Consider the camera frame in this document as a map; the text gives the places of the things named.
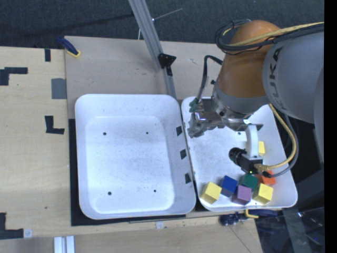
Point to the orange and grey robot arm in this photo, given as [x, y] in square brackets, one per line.
[245, 70]

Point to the black cylinder on white bracket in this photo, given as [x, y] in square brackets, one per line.
[251, 144]

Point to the blue cube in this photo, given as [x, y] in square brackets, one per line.
[229, 184]

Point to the green cube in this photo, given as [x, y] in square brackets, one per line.
[249, 181]

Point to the white plastic tray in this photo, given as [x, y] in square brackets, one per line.
[210, 154]
[129, 162]

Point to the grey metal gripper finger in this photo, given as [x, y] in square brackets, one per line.
[194, 127]
[206, 129]

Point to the orange cube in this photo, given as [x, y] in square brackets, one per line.
[269, 180]

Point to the purple cube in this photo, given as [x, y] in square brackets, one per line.
[242, 194]

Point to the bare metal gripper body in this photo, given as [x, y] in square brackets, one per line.
[210, 115]

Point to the yellow cube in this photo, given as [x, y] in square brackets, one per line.
[210, 192]
[261, 148]
[263, 193]

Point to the pale wood board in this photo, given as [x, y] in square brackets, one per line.
[113, 72]

